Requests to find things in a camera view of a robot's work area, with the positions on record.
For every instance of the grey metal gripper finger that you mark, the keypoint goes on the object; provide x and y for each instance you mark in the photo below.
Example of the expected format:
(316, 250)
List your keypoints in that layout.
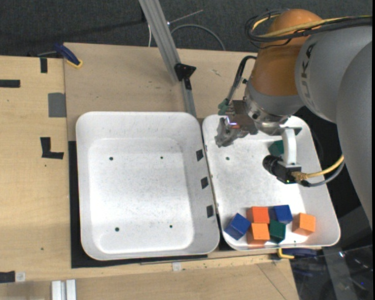
(222, 134)
(237, 133)

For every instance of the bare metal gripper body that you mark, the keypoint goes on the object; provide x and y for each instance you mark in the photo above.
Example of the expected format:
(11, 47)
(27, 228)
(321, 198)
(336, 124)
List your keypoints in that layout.
(248, 119)

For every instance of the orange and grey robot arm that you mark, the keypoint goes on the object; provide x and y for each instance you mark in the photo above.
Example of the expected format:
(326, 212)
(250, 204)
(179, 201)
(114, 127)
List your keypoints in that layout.
(331, 73)

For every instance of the green cube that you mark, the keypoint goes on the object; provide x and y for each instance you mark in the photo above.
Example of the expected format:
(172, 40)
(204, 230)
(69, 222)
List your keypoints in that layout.
(277, 230)
(276, 148)

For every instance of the white plastic tray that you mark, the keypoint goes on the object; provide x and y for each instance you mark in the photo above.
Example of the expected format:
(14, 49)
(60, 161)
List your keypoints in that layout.
(137, 183)
(253, 186)

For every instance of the orange cube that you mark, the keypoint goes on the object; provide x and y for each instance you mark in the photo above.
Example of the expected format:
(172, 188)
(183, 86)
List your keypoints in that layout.
(303, 223)
(258, 214)
(258, 232)

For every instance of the blue cube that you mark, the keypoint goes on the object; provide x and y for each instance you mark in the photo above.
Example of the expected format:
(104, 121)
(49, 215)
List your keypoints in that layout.
(237, 227)
(282, 213)

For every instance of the pale wood board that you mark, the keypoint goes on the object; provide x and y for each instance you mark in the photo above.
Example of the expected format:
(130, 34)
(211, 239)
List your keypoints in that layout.
(128, 86)

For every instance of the black cylinder on white bracket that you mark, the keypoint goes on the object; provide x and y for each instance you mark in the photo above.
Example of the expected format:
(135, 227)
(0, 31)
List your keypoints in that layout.
(278, 167)

